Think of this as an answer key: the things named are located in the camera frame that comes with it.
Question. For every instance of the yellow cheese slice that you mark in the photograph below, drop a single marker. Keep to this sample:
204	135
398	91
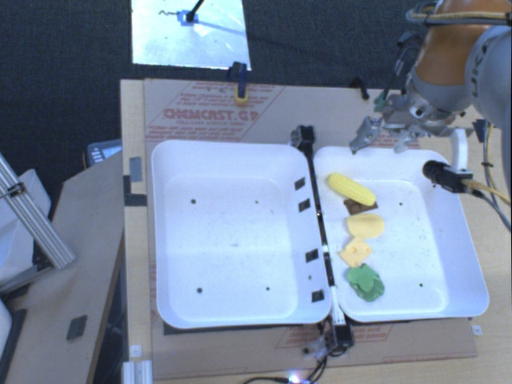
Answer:
355	252

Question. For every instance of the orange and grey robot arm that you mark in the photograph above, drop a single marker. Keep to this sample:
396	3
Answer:
452	54

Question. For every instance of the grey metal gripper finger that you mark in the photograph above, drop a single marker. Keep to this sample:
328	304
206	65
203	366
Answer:
402	141
363	135

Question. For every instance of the brown chocolate biscuit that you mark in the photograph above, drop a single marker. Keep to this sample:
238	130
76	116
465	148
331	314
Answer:
355	206

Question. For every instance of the white plastic tray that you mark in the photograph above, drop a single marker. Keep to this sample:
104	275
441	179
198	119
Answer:
416	246
232	238

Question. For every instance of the yellow corn cob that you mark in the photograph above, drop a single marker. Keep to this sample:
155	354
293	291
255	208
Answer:
352	189

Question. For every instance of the black cylinder on white bracket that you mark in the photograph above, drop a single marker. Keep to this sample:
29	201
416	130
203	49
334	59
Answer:
448	170

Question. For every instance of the green toy lettuce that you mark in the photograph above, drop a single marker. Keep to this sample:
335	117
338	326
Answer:
365	282

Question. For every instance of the yellow half-round toy food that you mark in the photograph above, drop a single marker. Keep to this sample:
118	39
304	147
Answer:
365	225

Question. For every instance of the thin black and white rod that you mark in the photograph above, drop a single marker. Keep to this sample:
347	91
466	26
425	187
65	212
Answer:
322	230

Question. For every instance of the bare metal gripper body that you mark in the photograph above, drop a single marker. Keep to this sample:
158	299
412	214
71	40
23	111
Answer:
408	115

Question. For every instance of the brown cardboard board red print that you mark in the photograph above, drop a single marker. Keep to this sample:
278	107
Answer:
224	106

